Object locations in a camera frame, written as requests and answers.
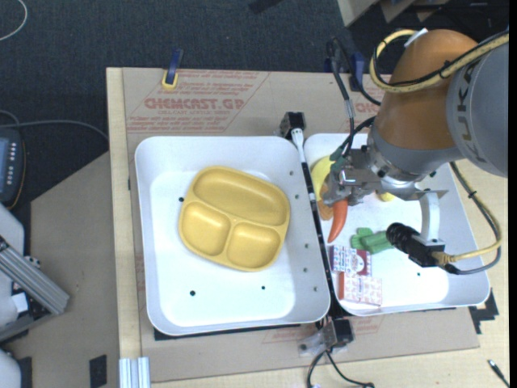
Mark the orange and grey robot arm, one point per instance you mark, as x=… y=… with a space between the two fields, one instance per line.
x=420 y=107

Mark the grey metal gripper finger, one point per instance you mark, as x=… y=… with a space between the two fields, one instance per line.
x=356 y=199
x=333 y=196

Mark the yellow banana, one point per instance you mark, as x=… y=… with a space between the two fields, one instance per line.
x=320 y=176

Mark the light orange toy food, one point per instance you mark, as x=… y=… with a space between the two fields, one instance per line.
x=324 y=212

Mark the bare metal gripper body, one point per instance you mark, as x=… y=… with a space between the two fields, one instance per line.
x=363 y=176

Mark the yellow divided plate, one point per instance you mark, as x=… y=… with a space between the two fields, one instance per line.
x=234 y=216

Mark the red and white packet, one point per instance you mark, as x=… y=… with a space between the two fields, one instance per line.
x=350 y=260

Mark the white plastic tray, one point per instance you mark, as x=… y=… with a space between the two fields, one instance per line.
x=404 y=285
x=226 y=297

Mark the thin black and white rod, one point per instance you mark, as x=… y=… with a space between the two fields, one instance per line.
x=312 y=196

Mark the green toy vegetable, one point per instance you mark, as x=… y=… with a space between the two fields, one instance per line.
x=369 y=241

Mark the black cylinder on white bracket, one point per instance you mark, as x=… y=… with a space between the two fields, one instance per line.
x=416 y=243

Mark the brown cardboard board red print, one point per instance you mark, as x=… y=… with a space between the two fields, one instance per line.
x=226 y=107

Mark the orange and white packet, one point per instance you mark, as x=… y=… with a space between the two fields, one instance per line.
x=361 y=291

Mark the black pen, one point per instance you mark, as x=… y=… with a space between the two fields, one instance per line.
x=497 y=372

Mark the orange carrot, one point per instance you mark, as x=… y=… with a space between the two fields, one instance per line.
x=338 y=220

